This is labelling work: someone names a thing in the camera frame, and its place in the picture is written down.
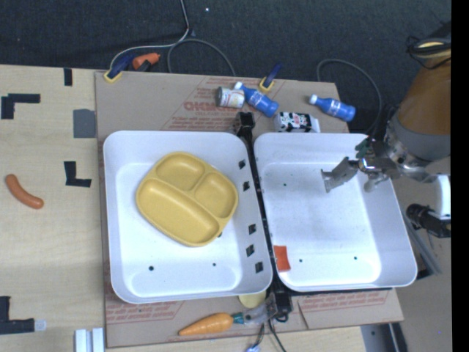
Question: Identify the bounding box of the black block with thin wires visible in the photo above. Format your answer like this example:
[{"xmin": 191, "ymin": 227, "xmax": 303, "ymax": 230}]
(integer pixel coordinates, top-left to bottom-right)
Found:
[
  {"xmin": 272, "ymin": 290, "xmax": 295, "ymax": 318},
  {"xmin": 235, "ymin": 111, "xmax": 256, "ymax": 138}
]

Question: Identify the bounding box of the brown cardboard board red print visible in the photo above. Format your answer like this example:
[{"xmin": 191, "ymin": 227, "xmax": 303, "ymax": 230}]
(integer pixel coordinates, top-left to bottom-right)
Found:
[{"xmin": 94, "ymin": 70, "xmax": 405, "ymax": 349}]

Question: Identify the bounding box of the white plastic tray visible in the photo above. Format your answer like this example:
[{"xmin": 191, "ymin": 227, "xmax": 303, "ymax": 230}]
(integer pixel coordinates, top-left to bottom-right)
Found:
[
  {"xmin": 102, "ymin": 130, "xmax": 274, "ymax": 305},
  {"xmin": 253, "ymin": 131, "xmax": 418, "ymax": 293}
]

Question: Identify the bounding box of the blue bottle white cap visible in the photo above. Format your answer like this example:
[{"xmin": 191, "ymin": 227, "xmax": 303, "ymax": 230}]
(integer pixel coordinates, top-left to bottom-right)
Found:
[
  {"xmin": 308, "ymin": 93, "xmax": 357, "ymax": 123},
  {"xmin": 234, "ymin": 81, "xmax": 280, "ymax": 119}
]

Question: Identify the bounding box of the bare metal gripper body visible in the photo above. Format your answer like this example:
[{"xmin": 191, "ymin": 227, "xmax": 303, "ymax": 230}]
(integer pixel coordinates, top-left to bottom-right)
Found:
[{"xmin": 357, "ymin": 139, "xmax": 440, "ymax": 183}]

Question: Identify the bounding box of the red flat packet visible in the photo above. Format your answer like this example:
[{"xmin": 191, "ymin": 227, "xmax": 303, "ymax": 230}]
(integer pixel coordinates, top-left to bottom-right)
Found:
[{"xmin": 273, "ymin": 244, "xmax": 292, "ymax": 273}]

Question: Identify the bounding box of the clear plastic bottle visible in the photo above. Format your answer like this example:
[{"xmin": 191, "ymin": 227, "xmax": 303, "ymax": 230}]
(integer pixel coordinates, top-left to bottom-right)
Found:
[{"xmin": 240, "ymin": 304, "xmax": 274, "ymax": 326}]

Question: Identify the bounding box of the white can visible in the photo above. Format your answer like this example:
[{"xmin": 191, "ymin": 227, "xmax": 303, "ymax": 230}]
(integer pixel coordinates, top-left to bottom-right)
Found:
[{"xmin": 215, "ymin": 86, "xmax": 245, "ymax": 109}]

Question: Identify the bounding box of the white carton cow print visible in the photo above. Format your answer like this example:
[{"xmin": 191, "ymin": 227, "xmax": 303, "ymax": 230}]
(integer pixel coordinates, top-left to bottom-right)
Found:
[{"xmin": 273, "ymin": 111, "xmax": 322, "ymax": 134}]

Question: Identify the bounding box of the orange carrot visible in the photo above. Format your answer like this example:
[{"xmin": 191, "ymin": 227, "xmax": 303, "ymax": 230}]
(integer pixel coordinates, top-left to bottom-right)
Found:
[{"xmin": 177, "ymin": 312, "xmax": 247, "ymax": 337}]

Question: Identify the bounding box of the pale yellow round object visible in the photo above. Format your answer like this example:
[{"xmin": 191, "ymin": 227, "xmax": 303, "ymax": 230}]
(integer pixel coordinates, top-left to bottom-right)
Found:
[{"xmin": 237, "ymin": 290, "xmax": 267, "ymax": 309}]

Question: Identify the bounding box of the orange sausage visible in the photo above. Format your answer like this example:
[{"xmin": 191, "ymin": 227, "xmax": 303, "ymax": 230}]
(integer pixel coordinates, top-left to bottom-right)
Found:
[{"xmin": 4, "ymin": 173, "xmax": 45, "ymax": 210}]

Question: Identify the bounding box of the yellow divided plate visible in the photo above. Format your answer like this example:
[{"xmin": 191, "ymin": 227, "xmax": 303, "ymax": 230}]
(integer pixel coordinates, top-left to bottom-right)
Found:
[{"xmin": 135, "ymin": 151, "xmax": 240, "ymax": 248}]

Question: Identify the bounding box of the black cylinder on white bracket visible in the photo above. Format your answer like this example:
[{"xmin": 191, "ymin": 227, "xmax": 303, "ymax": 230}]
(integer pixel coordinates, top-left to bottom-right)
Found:
[{"xmin": 405, "ymin": 173, "xmax": 452, "ymax": 239}]

